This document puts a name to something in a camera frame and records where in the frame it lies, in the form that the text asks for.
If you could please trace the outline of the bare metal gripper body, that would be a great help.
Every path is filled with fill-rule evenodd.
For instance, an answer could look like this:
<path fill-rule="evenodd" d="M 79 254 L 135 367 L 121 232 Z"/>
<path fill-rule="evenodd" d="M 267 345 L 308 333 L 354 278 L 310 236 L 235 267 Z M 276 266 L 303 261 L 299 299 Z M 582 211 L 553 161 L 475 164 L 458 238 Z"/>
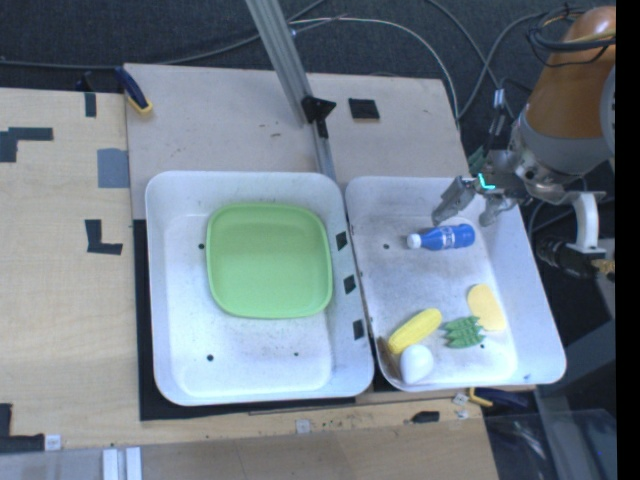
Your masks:
<path fill-rule="evenodd" d="M 572 204 L 581 194 L 580 190 L 568 189 L 581 177 L 577 167 L 562 149 L 478 148 L 472 154 L 472 186 L 486 197 L 533 197 L 553 205 Z"/>

